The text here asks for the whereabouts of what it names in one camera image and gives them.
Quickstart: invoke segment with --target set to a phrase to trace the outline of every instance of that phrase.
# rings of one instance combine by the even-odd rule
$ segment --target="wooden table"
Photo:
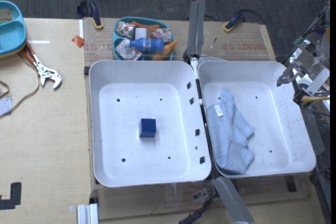
[[[28,40],[50,41],[33,44],[33,48],[44,65],[56,69],[63,81],[55,91],[52,82],[47,81],[12,115],[0,119],[2,199],[9,198],[11,183],[22,184],[21,204],[12,210],[0,210],[0,223],[76,223],[73,209],[88,204],[92,185],[87,78],[83,74],[87,59],[85,47],[78,48],[71,41],[80,34],[79,20],[25,18],[25,23]],[[205,23],[206,38],[213,38],[213,33],[207,32],[207,26],[213,23]],[[170,24],[176,29],[179,26],[185,39],[188,24],[174,21]],[[272,56],[268,35],[264,39]],[[38,83],[36,71],[17,56],[0,59],[0,78],[9,84],[14,104]],[[324,223],[315,188],[307,182],[307,189],[309,195],[305,199],[254,203],[248,205],[248,209],[258,223],[271,223],[275,219],[277,223]],[[178,223],[188,214],[190,212],[113,219],[102,223]],[[219,221],[231,222],[225,208],[207,210],[197,223]]]

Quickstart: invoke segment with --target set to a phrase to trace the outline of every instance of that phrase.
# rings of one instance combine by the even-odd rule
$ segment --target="blue container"
[[[118,22],[123,21],[126,23],[130,23],[132,21],[136,21],[140,24],[143,25],[155,25],[158,24],[160,25],[161,28],[170,28],[167,24],[164,22],[161,22],[159,20],[153,20],[153,19],[148,19],[148,18],[143,18],[143,17],[122,17],[114,25],[113,29],[113,35],[112,35],[112,49],[113,49],[113,54],[117,60],[124,60],[119,53],[115,50],[116,46],[119,45],[119,43],[124,39],[124,37],[119,36],[116,32],[116,27],[118,25]],[[172,51],[164,60],[166,61],[171,61],[173,59],[174,51]]]
[[[0,9],[9,8],[12,20],[0,24],[0,58],[18,53],[26,45],[26,25],[20,9],[12,2],[0,1]]]

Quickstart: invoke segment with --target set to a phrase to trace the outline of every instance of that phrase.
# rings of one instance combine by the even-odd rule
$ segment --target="light blue cloth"
[[[218,105],[221,116],[215,109]],[[244,174],[254,159],[247,148],[254,130],[234,105],[234,96],[223,88],[220,103],[209,106],[206,116],[217,165],[230,173]]]

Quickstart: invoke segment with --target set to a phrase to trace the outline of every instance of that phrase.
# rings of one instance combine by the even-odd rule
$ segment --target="plastic bottle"
[[[163,51],[162,39],[139,38],[137,40],[125,40],[125,45],[135,47],[140,51]]]

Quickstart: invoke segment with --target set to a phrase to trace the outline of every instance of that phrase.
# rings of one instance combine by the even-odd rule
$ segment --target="dark blue block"
[[[155,137],[156,134],[156,120],[141,119],[139,123],[140,137]]]

